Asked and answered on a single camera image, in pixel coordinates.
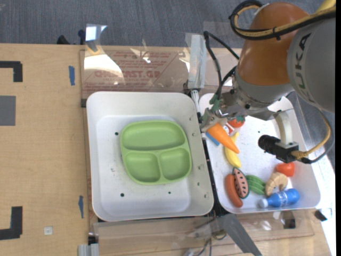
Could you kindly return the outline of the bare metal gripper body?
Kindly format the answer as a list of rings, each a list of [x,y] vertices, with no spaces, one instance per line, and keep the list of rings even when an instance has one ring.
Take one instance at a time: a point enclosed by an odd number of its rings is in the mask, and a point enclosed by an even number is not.
[[[221,101],[214,110],[214,114],[220,118],[235,119],[238,116],[251,116],[264,121],[274,118],[278,110],[271,110],[270,105],[273,103],[258,102],[250,98],[241,90],[231,89],[221,94]]]

